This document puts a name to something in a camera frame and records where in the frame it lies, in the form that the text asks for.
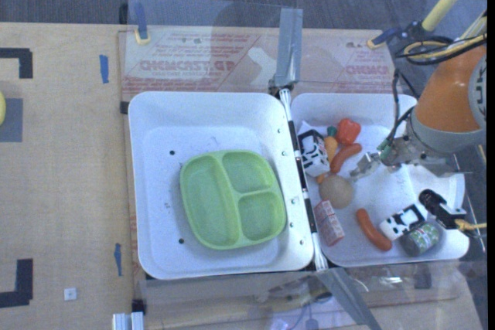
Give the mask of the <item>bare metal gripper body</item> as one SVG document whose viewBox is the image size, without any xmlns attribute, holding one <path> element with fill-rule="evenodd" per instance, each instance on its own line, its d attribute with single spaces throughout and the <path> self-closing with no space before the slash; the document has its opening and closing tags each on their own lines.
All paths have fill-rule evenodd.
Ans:
<svg viewBox="0 0 495 330">
<path fill-rule="evenodd" d="M 385 139 L 380 146 L 380 160 L 389 168 L 419 163 L 425 146 L 412 134 Z"/>
</svg>

